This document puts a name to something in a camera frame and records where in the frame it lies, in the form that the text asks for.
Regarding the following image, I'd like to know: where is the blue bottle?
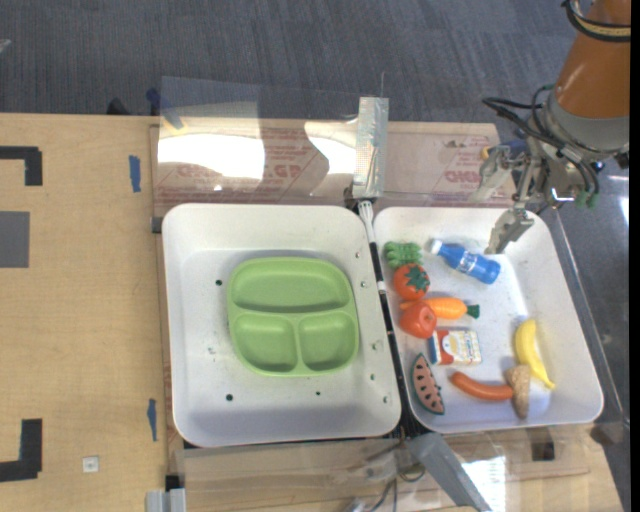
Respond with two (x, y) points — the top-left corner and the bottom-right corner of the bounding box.
(429, 238), (502, 286)

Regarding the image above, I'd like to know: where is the red tomato with green top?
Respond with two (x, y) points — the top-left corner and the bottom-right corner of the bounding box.
(392, 262), (432, 302)

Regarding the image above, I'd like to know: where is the white and red carton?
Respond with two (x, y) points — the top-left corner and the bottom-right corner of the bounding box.
(426, 327), (483, 367)

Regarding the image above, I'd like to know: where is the brown cardboard board red print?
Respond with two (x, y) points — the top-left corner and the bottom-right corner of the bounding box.
(149, 121), (624, 512)

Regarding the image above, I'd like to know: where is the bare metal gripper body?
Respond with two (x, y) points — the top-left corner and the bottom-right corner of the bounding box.
(513, 135), (603, 210)

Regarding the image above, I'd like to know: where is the yellow banana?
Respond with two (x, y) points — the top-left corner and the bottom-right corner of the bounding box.
(514, 318), (557, 391)

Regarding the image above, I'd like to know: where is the watermelon slice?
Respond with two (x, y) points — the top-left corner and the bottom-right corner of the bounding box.
(410, 352), (446, 417)

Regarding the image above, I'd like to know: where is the red apple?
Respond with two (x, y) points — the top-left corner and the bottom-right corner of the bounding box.
(398, 302), (439, 340)

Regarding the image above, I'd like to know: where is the orange carrot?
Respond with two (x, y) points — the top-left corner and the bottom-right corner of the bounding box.
(399, 296), (481, 321)

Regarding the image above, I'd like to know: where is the white plastic tray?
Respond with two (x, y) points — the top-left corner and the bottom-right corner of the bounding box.
(372, 206), (605, 435)
(160, 202), (403, 448)

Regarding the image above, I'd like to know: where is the green divided plate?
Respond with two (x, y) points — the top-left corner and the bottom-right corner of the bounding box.
(226, 256), (361, 379)

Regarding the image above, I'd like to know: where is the orange sausage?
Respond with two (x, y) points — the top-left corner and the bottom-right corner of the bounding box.
(450, 370), (516, 403)

